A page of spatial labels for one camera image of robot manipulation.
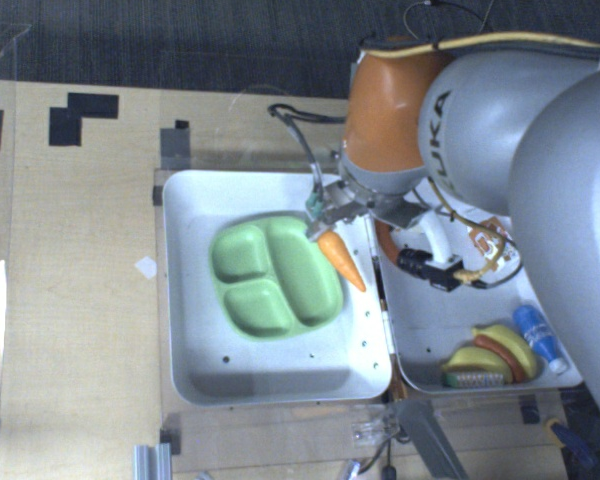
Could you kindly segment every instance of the white bottle cap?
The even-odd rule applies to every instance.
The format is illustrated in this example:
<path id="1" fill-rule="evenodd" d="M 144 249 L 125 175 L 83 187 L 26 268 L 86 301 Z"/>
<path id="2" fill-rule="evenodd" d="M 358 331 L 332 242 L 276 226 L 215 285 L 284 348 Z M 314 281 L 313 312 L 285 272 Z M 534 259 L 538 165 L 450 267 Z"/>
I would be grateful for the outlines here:
<path id="1" fill-rule="evenodd" d="M 553 361 L 551 361 L 549 363 L 549 368 L 556 375 L 560 375 L 561 373 L 564 373 L 567 371 L 567 368 L 569 368 L 569 365 L 562 357 L 558 357 L 557 359 L 554 359 Z"/>

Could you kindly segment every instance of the white sink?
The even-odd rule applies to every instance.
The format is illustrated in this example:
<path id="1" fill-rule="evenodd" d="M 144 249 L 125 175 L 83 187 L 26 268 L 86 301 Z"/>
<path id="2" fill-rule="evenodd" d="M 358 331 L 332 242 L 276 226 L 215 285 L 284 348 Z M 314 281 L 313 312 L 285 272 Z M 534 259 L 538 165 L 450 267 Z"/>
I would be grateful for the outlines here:
<path id="1" fill-rule="evenodd" d="M 286 339 L 250 340 L 235 332 L 216 298 L 209 264 L 216 233 L 274 214 L 303 216 L 311 187 L 305 174 L 230 171 L 183 171 L 166 183 L 171 374 L 186 401 L 219 406 L 360 400 L 387 388 L 391 362 L 367 220 L 336 228 L 355 252 L 367 291 L 340 279 L 343 309 L 328 325 Z"/>

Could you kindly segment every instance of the wooden table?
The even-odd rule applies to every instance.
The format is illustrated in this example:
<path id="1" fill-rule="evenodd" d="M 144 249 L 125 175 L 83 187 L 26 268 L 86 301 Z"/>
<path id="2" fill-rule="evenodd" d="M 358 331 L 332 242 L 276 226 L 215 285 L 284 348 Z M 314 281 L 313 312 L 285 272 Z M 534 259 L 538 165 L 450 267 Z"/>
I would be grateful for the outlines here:
<path id="1" fill-rule="evenodd" d="M 49 109 L 66 107 L 69 92 L 118 95 L 118 118 L 83 119 L 80 147 L 50 146 Z M 340 100 L 0 82 L 0 479 L 128 479 L 134 445 L 154 446 L 173 425 L 186 434 L 179 480 L 202 469 L 216 480 L 331 480 L 344 459 L 373 452 L 352 443 L 364 405 L 202 410 L 174 398 L 162 285 L 135 266 L 148 257 L 164 273 L 152 199 L 160 130 L 189 122 L 194 166 L 301 165 L 266 114 L 275 101 L 346 112 Z M 318 156 L 341 131 L 310 129 Z M 557 393 L 538 403 L 543 417 L 564 416 Z M 560 451 L 541 425 L 522 424 L 515 398 L 454 400 L 439 417 L 472 478 L 566 478 Z M 393 452 L 400 478 L 429 478 L 413 446 Z"/>

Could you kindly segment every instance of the yellow cable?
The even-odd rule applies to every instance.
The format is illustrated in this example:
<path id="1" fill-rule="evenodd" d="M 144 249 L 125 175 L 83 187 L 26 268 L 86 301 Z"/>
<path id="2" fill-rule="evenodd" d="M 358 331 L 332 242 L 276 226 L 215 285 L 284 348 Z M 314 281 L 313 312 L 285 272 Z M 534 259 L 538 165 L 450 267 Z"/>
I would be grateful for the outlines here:
<path id="1" fill-rule="evenodd" d="M 463 217 L 462 215 L 458 214 L 451 207 L 451 205 L 447 202 L 447 200 L 444 198 L 444 196 L 442 195 L 442 192 L 440 192 L 440 189 L 437 187 L 437 185 L 434 183 L 434 181 L 431 178 L 428 178 L 428 180 L 429 180 L 429 184 L 431 185 L 431 188 L 433 189 L 436 196 L 442 203 L 442 206 L 444 206 L 445 209 L 451 214 L 452 219 L 459 220 L 465 226 L 470 226 L 472 228 L 479 229 L 479 230 L 483 231 L 484 233 L 491 235 L 493 238 L 495 238 L 497 240 L 498 245 L 496 246 L 495 256 L 493 258 L 491 258 L 490 260 L 488 260 L 485 263 L 484 267 L 482 267 L 480 270 L 460 269 L 453 273 L 453 277 L 456 278 L 458 281 L 460 281 L 463 284 L 470 284 L 473 281 L 477 281 L 483 275 L 485 275 L 487 272 L 489 272 L 489 270 L 491 270 L 496 265 L 498 260 L 502 257 L 502 255 L 504 254 L 504 249 L 505 249 L 507 240 L 505 237 L 503 237 L 497 231 L 490 229 L 486 226 L 483 226 L 482 224 L 478 224 L 477 222 L 469 220 L 469 219 Z"/>
<path id="2" fill-rule="evenodd" d="M 582 48 L 600 48 L 600 43 L 575 39 L 556 34 L 545 34 L 542 32 L 492 32 L 489 34 L 479 34 L 469 37 L 460 37 L 457 39 L 442 40 L 434 44 L 423 44 L 418 46 L 408 46 L 399 50 L 374 50 L 362 48 L 362 51 L 374 57 L 382 59 L 401 59 L 412 55 L 421 55 L 438 50 L 451 50 L 454 48 L 465 48 L 479 44 L 502 43 L 512 41 L 527 41 L 534 43 L 555 44 L 561 46 L 579 46 Z"/>

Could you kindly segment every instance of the blue bottle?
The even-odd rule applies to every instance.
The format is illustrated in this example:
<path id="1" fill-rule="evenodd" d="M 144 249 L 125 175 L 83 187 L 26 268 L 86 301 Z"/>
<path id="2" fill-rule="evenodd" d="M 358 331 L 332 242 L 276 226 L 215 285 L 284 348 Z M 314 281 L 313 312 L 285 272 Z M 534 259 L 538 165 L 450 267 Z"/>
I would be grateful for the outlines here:
<path id="1" fill-rule="evenodd" d="M 514 311 L 513 320 L 533 351 L 549 362 L 553 373 L 560 375 L 568 368 L 558 352 L 557 339 L 540 311 L 533 306 L 520 306 Z"/>

